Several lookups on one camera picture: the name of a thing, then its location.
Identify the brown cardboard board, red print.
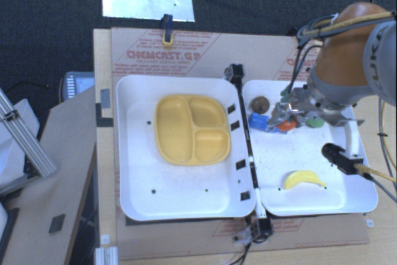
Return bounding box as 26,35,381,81
110,27,372,261

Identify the yellow divided plate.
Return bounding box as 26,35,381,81
154,94,232,167

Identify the yellow banana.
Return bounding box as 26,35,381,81
283,170,328,191

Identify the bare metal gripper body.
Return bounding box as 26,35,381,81
288,87,346,118

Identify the black block with thin wires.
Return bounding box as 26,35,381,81
224,63,245,83
249,216,274,243

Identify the black cylinder on white bracket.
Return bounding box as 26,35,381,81
321,117,366,176

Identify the orange round toy food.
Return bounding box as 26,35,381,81
275,119,298,132

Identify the thin black and white rod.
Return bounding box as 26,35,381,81
234,77,265,218

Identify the blue can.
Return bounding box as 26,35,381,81
248,112,269,131

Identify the brown doughnut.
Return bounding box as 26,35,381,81
251,96,270,113

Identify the green toy food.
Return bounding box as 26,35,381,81
305,116,325,129

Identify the white plastic tray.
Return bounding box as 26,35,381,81
115,74,257,222
242,79,380,217

